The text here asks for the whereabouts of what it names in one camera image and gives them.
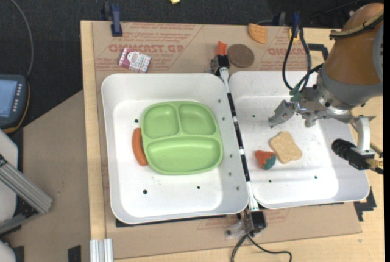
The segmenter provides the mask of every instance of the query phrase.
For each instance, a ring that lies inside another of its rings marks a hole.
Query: brown round disc
[[[243,44],[229,46],[227,56],[233,65],[241,68],[249,67],[255,61],[254,52]]]

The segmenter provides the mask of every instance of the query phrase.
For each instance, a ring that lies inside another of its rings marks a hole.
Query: wooden table
[[[102,183],[101,153],[99,145],[99,124],[94,68],[93,22],[80,24],[82,39],[83,92],[85,100],[85,124],[88,161],[88,189],[90,203],[91,239],[103,240],[105,229],[104,198]],[[327,29],[305,29],[307,43],[328,43]],[[360,113],[376,115],[372,122],[372,142],[383,148],[383,98],[370,100]],[[384,261],[384,219],[383,219],[383,176],[367,172],[377,208],[364,213],[362,233],[346,236],[304,239],[283,243],[267,244],[268,250],[289,250],[293,261]],[[232,248],[201,250],[150,257],[116,260],[126,261],[230,261]],[[255,246],[243,246],[236,255],[237,261],[287,261],[288,257],[258,254]]]

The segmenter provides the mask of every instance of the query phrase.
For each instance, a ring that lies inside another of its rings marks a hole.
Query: blue screen
[[[0,80],[0,117],[9,117],[18,82]]]

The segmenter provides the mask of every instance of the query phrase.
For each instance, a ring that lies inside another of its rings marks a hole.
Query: green plate
[[[164,102],[149,106],[141,119],[147,162],[162,174],[209,171],[223,156],[214,114],[197,102]]]

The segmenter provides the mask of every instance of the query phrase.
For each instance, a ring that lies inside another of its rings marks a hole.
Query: white plastic container
[[[289,72],[296,83],[302,72]],[[305,128],[301,117],[270,128],[268,117],[289,99],[280,72],[237,72],[230,79],[253,194],[266,208],[364,199],[369,184],[331,150],[336,138],[353,142],[349,126],[334,119]],[[113,74],[102,84],[111,206],[126,224],[239,213],[249,200],[233,119],[222,80],[211,74]],[[224,157],[208,172],[163,175],[140,166],[131,137],[144,110],[159,102],[194,101],[209,107],[221,131]],[[299,161],[260,169],[253,153],[269,150],[279,131],[290,131],[301,148]]]

